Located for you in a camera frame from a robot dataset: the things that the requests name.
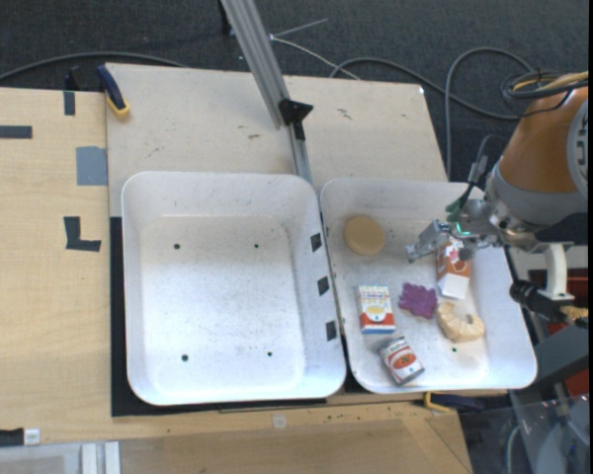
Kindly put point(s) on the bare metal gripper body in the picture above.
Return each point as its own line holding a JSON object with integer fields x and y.
{"x": 479, "y": 217}

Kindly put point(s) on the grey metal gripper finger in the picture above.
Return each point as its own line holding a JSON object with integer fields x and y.
{"x": 427, "y": 240}
{"x": 467, "y": 252}

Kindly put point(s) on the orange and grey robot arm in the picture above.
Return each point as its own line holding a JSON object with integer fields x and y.
{"x": 538, "y": 156}

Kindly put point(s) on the orange and white carton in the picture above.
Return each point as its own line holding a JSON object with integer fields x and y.
{"x": 453, "y": 277}

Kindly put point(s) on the purple grapes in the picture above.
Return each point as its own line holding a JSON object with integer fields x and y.
{"x": 417, "y": 301}

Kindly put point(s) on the tan round biscuit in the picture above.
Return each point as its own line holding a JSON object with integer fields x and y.
{"x": 364, "y": 235}

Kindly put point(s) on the beige bread roll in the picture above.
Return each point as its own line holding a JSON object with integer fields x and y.
{"x": 457, "y": 326}

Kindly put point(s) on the white and red box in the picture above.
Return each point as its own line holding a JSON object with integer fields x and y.
{"x": 375, "y": 309}

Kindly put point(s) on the white plastic tray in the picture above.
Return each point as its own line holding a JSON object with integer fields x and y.
{"x": 425, "y": 363}
{"x": 217, "y": 289}

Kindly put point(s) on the red and white can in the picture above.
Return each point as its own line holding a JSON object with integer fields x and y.
{"x": 400, "y": 361}

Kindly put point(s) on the pale flat board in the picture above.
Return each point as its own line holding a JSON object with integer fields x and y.
{"x": 202, "y": 126}

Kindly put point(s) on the black cylinder on white bracket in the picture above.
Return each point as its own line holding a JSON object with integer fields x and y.
{"x": 556, "y": 274}

